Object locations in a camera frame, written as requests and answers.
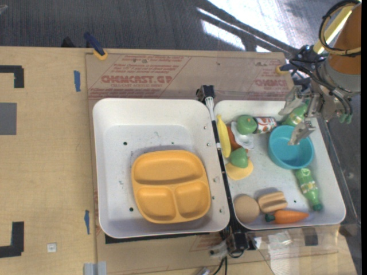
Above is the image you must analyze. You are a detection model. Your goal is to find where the red and white can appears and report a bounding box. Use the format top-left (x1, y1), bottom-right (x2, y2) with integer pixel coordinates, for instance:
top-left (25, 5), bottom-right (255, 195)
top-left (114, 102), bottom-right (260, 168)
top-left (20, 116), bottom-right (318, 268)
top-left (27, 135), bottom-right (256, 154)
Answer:
top-left (253, 116), bottom-right (278, 135)

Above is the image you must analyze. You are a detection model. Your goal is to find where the blue bowl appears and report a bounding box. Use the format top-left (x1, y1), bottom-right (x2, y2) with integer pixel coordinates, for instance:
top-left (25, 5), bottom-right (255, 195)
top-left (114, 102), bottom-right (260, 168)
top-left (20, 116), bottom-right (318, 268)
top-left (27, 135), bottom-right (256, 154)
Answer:
top-left (268, 125), bottom-right (315, 170)

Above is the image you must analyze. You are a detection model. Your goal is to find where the orange carrot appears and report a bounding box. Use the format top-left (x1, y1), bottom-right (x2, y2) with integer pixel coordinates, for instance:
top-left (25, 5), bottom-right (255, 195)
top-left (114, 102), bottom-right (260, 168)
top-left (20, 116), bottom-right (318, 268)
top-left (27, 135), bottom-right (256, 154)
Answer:
top-left (264, 210), bottom-right (310, 225)

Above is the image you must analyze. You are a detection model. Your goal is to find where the green apple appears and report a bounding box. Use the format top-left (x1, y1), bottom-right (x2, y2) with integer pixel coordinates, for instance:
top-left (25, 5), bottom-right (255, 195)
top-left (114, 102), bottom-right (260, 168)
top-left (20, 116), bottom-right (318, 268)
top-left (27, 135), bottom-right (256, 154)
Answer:
top-left (236, 115), bottom-right (258, 135)

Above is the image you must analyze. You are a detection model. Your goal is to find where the orange divided plate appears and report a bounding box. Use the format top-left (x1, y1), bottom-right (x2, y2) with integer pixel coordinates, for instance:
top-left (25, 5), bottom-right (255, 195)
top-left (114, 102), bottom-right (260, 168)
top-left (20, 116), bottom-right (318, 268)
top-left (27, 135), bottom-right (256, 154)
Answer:
top-left (131, 150), bottom-right (212, 225)

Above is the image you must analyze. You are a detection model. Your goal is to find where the white plastic tray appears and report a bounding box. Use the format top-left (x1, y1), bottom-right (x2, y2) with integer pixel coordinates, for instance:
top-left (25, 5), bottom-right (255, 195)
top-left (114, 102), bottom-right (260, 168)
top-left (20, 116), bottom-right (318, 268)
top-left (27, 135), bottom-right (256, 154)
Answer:
top-left (213, 99), bottom-right (347, 231)
top-left (92, 97), bottom-right (231, 239)

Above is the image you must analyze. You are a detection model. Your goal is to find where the beige round bun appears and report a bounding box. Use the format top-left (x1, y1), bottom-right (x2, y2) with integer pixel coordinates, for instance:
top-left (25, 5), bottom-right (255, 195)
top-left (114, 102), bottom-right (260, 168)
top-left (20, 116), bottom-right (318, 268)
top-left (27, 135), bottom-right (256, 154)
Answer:
top-left (233, 194), bottom-right (261, 224)

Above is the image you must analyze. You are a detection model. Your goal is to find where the black block with thin wires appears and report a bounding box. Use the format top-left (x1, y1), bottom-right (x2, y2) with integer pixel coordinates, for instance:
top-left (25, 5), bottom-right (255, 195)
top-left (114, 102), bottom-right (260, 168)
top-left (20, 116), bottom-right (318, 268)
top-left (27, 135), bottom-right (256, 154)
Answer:
top-left (228, 230), bottom-right (251, 254)
top-left (196, 84), bottom-right (216, 101)

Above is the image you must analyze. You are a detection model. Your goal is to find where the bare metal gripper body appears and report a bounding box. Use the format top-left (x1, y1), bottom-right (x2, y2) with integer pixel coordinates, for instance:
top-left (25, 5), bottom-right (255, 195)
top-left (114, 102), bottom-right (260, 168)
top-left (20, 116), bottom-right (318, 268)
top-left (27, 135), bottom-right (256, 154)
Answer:
top-left (304, 80), bottom-right (354, 123)

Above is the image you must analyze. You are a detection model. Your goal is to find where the tan hot dog bun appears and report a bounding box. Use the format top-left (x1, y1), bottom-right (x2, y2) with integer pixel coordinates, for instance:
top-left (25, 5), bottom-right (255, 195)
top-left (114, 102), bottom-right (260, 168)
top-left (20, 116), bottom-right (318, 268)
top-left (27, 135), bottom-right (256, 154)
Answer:
top-left (257, 191), bottom-right (288, 214)

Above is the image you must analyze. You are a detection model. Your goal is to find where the yellow banana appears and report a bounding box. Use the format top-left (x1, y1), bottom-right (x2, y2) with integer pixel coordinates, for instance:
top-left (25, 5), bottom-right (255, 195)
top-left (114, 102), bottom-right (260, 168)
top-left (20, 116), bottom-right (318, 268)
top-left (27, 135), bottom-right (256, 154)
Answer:
top-left (216, 114), bottom-right (232, 159)

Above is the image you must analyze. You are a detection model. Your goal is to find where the green bottle white label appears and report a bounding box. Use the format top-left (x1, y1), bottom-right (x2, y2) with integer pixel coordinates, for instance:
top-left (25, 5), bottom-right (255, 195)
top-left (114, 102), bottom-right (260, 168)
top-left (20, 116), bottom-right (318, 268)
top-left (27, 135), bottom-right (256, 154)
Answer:
top-left (294, 167), bottom-right (323, 212)

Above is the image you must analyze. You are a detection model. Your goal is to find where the thin black and white rod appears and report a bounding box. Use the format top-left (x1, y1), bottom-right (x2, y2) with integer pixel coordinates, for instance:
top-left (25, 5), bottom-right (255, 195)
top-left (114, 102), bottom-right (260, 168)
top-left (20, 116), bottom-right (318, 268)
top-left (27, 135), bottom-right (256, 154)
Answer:
top-left (204, 95), bottom-right (233, 232)

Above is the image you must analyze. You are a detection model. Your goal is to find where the green pear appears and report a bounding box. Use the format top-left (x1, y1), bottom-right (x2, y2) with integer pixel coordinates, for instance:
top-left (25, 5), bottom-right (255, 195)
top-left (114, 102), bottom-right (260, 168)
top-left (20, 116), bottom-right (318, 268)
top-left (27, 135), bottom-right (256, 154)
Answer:
top-left (230, 147), bottom-right (249, 169)

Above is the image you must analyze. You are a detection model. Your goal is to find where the brown cardboard board red print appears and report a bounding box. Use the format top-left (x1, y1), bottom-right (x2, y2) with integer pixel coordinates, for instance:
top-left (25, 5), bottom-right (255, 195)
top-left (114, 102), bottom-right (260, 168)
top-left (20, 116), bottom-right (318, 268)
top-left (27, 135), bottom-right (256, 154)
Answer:
top-left (85, 49), bottom-right (342, 275)

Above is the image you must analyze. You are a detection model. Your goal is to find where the yellow round disc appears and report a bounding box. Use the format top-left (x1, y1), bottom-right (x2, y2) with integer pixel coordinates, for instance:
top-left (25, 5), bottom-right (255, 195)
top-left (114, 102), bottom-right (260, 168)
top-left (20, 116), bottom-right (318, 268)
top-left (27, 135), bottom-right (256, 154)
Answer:
top-left (225, 158), bottom-right (255, 181)

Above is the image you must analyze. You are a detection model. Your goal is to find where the green bottle yellow label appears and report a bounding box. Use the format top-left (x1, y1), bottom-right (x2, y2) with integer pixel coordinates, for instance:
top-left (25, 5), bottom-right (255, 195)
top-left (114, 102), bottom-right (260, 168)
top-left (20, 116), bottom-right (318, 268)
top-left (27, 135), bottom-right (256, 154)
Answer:
top-left (282, 103), bottom-right (309, 127)

